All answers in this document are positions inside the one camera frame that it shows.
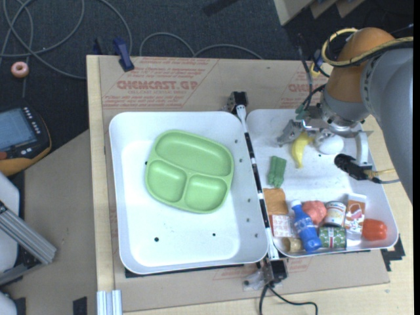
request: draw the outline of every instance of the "handheld device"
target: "handheld device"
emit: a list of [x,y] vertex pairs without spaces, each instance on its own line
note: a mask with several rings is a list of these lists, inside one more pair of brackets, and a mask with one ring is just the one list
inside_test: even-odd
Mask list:
[[47,126],[25,100],[0,108],[0,171],[4,175],[19,173],[50,150]]

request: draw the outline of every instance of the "blue clamp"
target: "blue clamp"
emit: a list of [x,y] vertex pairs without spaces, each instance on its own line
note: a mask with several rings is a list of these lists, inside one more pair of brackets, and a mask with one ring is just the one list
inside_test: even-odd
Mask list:
[[114,44],[115,53],[118,54],[121,59],[119,63],[124,71],[130,71],[134,69],[134,64],[130,60],[129,51],[127,50],[127,44],[120,37],[116,37],[112,43]]

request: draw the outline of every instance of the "yellow banana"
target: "yellow banana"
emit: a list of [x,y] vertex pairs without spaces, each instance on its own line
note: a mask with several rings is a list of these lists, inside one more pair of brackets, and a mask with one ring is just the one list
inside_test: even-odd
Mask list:
[[306,131],[302,132],[293,144],[291,145],[291,155],[293,159],[296,161],[297,167],[302,168],[302,159],[303,159],[303,150],[305,146],[311,143],[314,140],[314,137],[308,136]]

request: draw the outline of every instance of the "plastic bottle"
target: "plastic bottle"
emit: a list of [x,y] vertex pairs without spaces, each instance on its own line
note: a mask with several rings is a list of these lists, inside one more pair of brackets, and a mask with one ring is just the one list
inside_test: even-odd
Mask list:
[[299,237],[302,239],[303,247],[306,252],[313,252],[322,245],[312,219],[302,210],[301,201],[295,199],[291,202],[291,208],[295,212],[295,228]]

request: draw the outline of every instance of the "wire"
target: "wire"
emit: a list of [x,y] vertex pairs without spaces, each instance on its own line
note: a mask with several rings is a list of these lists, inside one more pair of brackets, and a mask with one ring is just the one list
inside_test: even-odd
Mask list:
[[202,49],[200,49],[199,51],[197,51],[197,52],[194,52],[194,50],[193,50],[193,48],[183,39],[183,38],[181,38],[180,36],[178,36],[178,35],[175,35],[175,34],[173,34],[173,33],[167,33],[167,32],[158,32],[158,33],[153,33],[153,34],[151,34],[151,35],[149,35],[148,37],[146,37],[143,41],[142,41],[142,43],[140,44],[140,48],[139,48],[139,50],[138,50],[138,55],[139,56],[143,56],[143,46],[144,46],[144,44],[149,40],[149,39],[151,39],[151,38],[153,38],[153,37],[156,37],[156,36],[169,36],[169,37],[173,37],[173,38],[175,38],[175,39],[177,39],[177,40],[179,40],[180,42],[182,42],[182,44],[184,44],[187,48],[188,48],[188,50],[191,52],[191,55],[192,55],[192,57],[198,57],[199,55],[201,55],[202,53],[204,53],[205,51],[208,51],[208,50],[211,50],[211,49],[214,49],[214,48],[233,48],[233,49],[239,49],[239,50],[241,50],[241,51],[245,51],[245,52],[247,52],[247,53],[249,53],[249,54],[251,54],[251,55],[253,55],[253,56],[255,56],[256,58],[258,58],[258,59],[260,59],[260,60],[262,60],[263,58],[260,56],[260,55],[258,55],[257,53],[255,53],[255,52],[253,52],[253,51],[251,51],[251,50],[249,50],[249,49],[247,49],[247,48],[244,48],[244,47],[241,47],[241,46],[239,46],[239,45],[231,45],[231,44],[226,44],[226,43],[223,43],[223,44],[218,44],[218,45],[210,45],[210,46],[208,46],[208,47],[205,47],[205,48],[202,48]]
[[322,46],[321,54],[324,62],[338,67],[338,68],[346,68],[349,66],[359,66],[362,62],[369,60],[370,58],[373,58],[375,56],[378,56],[386,51],[398,49],[398,48],[412,48],[413,47],[413,37],[402,37],[399,39],[393,39],[391,41],[387,41],[383,43],[382,45],[378,45],[363,54],[360,54],[358,56],[355,56],[351,58],[350,60],[344,60],[344,61],[335,61],[328,57],[327,51],[330,43],[332,40],[334,40],[338,35],[342,35],[344,33],[355,33],[357,32],[357,29],[355,28],[345,28],[343,30],[336,31],[334,34],[328,37],[327,41]]
[[392,183],[397,183],[397,182],[400,182],[400,179],[399,179],[399,178],[397,178],[397,179],[395,179],[395,180],[383,181],[383,180],[381,180],[381,179],[379,179],[379,178],[377,178],[377,177],[374,177],[371,181],[372,181],[373,183],[377,183],[377,184],[392,184]]
[[[298,38],[298,40],[306,47],[306,49],[308,49],[310,52],[312,52],[311,50],[310,50],[310,47],[309,47],[309,45],[308,45],[308,42],[306,41],[306,39],[303,37],[303,35],[300,33],[300,34],[298,34],[298,36],[297,36],[297,38]],[[318,71],[321,73],[321,74],[323,74],[325,77],[327,77],[327,78],[329,78],[329,74],[328,73],[326,73],[323,69],[322,69],[322,67],[318,64],[318,59],[319,59],[319,57],[320,57],[321,55],[320,54],[318,54],[318,57],[315,57],[315,55],[314,54],[310,54],[310,59],[311,59],[311,61],[312,61],[312,64],[318,69]]]
[[312,84],[313,84],[312,75],[310,74],[310,70],[309,70],[308,64],[306,63],[306,60],[303,57],[302,47],[298,46],[297,50],[299,52],[299,56],[301,57],[301,62],[302,62],[303,68],[306,72],[306,79],[308,80],[308,84],[309,84],[309,94],[311,94],[312,93]]
[[411,29],[411,28],[414,28],[414,23],[412,23],[412,24],[408,24],[407,26],[405,26],[405,27],[403,27],[403,28],[400,28],[400,29],[394,30],[394,31],[390,32],[390,34],[392,35],[392,34],[400,33],[400,32],[402,32],[402,31],[404,31],[404,30]]
[[282,301],[284,301],[284,302],[286,302],[286,303],[288,303],[290,305],[293,305],[293,306],[312,305],[312,306],[314,306],[315,307],[315,315],[318,315],[318,305],[316,303],[314,303],[314,302],[301,302],[300,303],[300,302],[292,302],[292,301],[289,301],[289,300],[285,299],[284,297],[282,297],[280,294],[276,293],[276,291],[274,290],[274,288],[269,283],[266,284],[263,287],[262,292],[261,292],[260,301],[259,301],[259,315],[263,315],[263,301],[264,301],[264,298],[266,296],[266,293],[267,293],[267,290],[268,289],[271,290],[271,292],[275,296],[277,296],[279,299],[281,299]]
[[[46,65],[48,68],[52,69],[53,71],[65,75],[67,77],[70,78],[74,78],[74,79],[82,79],[82,80],[86,80],[85,76],[80,76],[80,75],[74,75],[72,73],[68,73],[65,72],[63,70],[58,69],[57,67],[53,66],[52,64],[49,64],[48,62],[46,62],[44,59],[42,59],[40,57],[40,54],[45,53],[47,51],[51,51],[55,48],[57,48],[58,46],[64,44],[65,42],[67,42],[67,40],[73,36],[73,34],[79,29],[80,24],[84,18],[85,15],[85,2],[84,0],[81,0],[81,12],[80,12],[80,17],[79,20],[77,22],[77,24],[75,25],[75,27],[73,28],[73,30],[65,37],[63,38],[61,41],[57,42],[56,44],[43,49],[42,51],[34,51],[32,50],[32,42],[33,42],[33,20],[32,20],[32,16],[27,8],[28,5],[30,5],[31,3],[33,3],[36,0],[27,0],[26,2],[21,2],[20,0],[15,0],[17,2],[20,3],[20,8],[18,9],[18,11],[16,12],[16,14],[14,15],[13,19],[11,20],[10,16],[9,16],[9,12],[7,10],[7,0],[3,0],[3,14],[5,15],[5,20],[7,21],[7,23],[9,24],[9,29],[7,32],[7,36],[5,39],[5,42],[3,43],[3,48],[0,52],[0,65],[1,65],[1,60],[4,57],[13,57],[13,58],[19,58],[19,57],[26,57],[26,60],[28,61],[28,58],[30,56],[35,57],[38,61],[40,61],[41,63],[43,63],[44,65]],[[97,0],[99,2],[101,2],[102,4],[106,5],[108,8],[110,8],[114,13],[117,14],[117,16],[120,18],[120,20],[123,22],[123,25],[125,26],[125,29],[127,30],[127,34],[129,36],[129,53],[132,50],[132,45],[133,45],[133,37],[131,35],[131,31],[129,29],[129,26],[127,24],[127,22],[125,21],[124,17],[118,12],[118,10],[113,7],[111,4],[109,4],[109,2],[107,2],[106,0]],[[29,43],[26,43],[18,34],[18,32],[16,31],[16,29],[14,28],[14,23],[16,22],[17,18],[20,16],[20,14],[22,13],[22,11],[25,10],[29,19],[30,19],[30,40]],[[27,50],[27,52],[23,53],[23,54],[5,54],[5,48],[7,46],[7,42],[9,41],[9,37],[10,34],[13,33],[13,35],[15,36],[15,38],[20,42],[20,44]],[[25,88],[26,88],[26,78],[24,80],[24,91],[23,91],[23,95],[25,95]]]
[[325,87],[327,84],[322,84],[319,87],[317,87],[316,89],[314,89],[308,96],[307,98],[302,102],[301,106],[304,106],[304,110],[307,110],[308,107],[310,106],[310,102],[312,101],[312,96],[315,95],[317,92],[322,92],[324,91]]
[[369,177],[369,178],[373,178],[373,177],[377,177],[381,174],[388,174],[388,173],[395,173],[395,169],[385,169],[383,171],[372,171],[371,169],[367,169],[364,171],[364,173]]

